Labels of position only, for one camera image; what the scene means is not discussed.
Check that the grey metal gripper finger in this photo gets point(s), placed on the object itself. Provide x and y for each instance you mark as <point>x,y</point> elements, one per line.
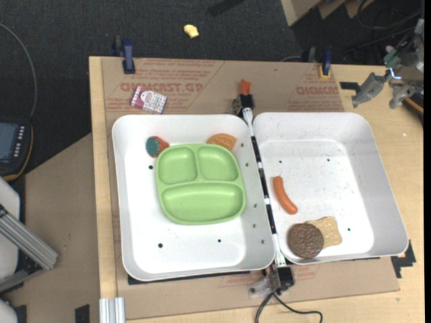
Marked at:
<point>368,87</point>
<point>399,94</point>

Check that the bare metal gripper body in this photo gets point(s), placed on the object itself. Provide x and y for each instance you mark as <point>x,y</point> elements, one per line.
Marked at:
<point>411,69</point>

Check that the white plastic tray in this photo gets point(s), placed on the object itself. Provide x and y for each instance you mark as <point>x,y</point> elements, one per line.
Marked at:
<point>188,247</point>
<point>330,187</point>

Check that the small orange piece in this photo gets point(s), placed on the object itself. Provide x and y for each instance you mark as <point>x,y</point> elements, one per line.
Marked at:
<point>244,86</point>

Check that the orange toy sausage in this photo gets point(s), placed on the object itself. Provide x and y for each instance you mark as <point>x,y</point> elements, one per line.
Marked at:
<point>282,194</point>

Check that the thin black and white rod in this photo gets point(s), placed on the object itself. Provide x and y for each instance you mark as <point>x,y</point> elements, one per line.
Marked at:
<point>263,177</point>

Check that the beige toy bread slice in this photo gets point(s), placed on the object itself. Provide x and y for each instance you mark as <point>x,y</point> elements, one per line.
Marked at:
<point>331,234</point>

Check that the orange toy waffle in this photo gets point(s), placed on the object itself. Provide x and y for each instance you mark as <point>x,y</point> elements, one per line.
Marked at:
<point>222,140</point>

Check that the brown round biscuit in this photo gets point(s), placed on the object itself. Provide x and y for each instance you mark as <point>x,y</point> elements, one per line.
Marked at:
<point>304,241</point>

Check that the brown cardboard board red print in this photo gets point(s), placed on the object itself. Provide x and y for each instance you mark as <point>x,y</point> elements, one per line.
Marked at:
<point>202,89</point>

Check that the yellow toy piece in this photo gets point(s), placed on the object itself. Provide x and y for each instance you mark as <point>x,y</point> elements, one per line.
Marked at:
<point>191,31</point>

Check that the green divided plate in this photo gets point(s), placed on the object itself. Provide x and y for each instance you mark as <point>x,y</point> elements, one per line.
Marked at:
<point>202,197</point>

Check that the pink and white carton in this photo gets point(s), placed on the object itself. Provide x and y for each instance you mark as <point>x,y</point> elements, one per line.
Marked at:
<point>148,100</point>

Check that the red and green toy strawberry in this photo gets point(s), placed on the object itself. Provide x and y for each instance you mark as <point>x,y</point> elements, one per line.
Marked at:
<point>155,146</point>

